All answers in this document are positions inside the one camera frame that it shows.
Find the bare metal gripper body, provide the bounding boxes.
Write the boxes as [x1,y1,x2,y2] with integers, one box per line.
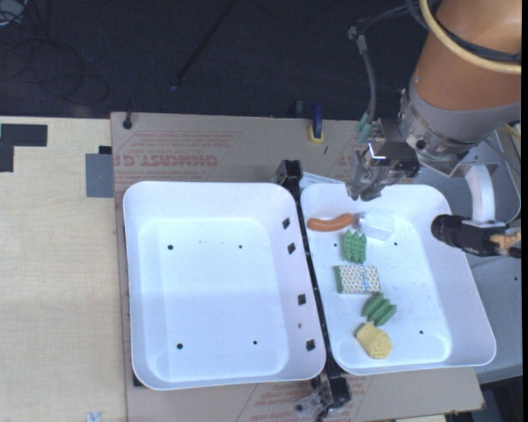
[361,119,460,192]

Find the clear plastic bottle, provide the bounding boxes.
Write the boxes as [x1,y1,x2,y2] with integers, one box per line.
[354,211,396,242]

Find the orange toy sausage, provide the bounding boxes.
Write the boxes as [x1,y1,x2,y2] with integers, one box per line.
[306,213,356,233]

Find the green toy pea pods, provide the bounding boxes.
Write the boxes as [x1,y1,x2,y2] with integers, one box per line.
[342,229,368,265]
[361,292,398,328]

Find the white plastic tray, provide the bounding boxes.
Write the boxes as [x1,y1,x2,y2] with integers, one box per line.
[122,180,327,391]
[299,182,497,376]

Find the thin black rod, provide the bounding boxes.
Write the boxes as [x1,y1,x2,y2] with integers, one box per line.
[290,178,342,382]

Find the brown cardboard board red print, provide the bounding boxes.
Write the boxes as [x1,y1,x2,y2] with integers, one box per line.
[109,111,486,422]

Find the yellow toy corn cob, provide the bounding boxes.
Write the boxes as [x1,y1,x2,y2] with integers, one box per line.
[355,321,394,360]

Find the black block with thin wires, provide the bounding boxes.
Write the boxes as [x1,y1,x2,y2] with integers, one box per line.
[274,159,304,187]
[325,374,352,411]

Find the black cylinder on white bracket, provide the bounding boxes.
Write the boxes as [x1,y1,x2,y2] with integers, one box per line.
[430,163,522,258]

